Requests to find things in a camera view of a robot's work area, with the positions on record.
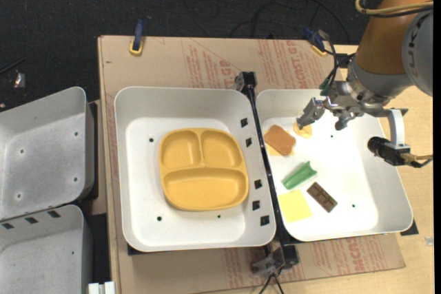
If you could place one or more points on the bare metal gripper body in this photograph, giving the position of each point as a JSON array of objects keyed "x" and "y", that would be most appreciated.
[{"x": 344, "y": 101}]

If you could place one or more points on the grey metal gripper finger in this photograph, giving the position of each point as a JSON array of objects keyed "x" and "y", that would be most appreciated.
[
  {"x": 345, "y": 120},
  {"x": 311, "y": 112}
]

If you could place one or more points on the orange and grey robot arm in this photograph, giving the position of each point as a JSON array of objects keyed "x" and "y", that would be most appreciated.
[{"x": 382, "y": 41}]

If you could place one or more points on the yellow round biscuit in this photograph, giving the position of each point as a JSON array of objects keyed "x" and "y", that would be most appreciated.
[{"x": 305, "y": 131}]

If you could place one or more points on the brown bread slice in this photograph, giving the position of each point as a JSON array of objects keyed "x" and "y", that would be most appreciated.
[{"x": 279, "y": 139}]

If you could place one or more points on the pale yellow flat slice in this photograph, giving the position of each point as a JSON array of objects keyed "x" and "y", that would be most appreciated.
[{"x": 273, "y": 150}]

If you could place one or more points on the white plastic tray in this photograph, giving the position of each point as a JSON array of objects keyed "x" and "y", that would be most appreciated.
[
  {"x": 144, "y": 162},
  {"x": 358, "y": 175}
]

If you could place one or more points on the green celery stick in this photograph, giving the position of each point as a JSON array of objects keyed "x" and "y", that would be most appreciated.
[{"x": 299, "y": 176}]

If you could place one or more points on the brown chocolate bar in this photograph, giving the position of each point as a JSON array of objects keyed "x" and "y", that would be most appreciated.
[{"x": 321, "y": 197}]

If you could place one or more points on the thin black rod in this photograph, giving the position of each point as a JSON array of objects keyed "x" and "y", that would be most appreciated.
[{"x": 272, "y": 189}]

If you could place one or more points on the yellow square cheese slice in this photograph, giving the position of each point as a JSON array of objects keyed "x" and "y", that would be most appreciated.
[{"x": 294, "y": 206}]

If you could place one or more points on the yellow divided plate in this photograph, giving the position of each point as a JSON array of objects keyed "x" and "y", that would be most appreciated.
[{"x": 203, "y": 170}]

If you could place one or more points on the brown cardboard board red print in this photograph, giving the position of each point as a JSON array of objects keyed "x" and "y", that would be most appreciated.
[{"x": 193, "y": 62}]

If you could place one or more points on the black cylinder on white bracket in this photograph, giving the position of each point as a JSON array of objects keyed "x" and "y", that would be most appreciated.
[{"x": 387, "y": 149}]

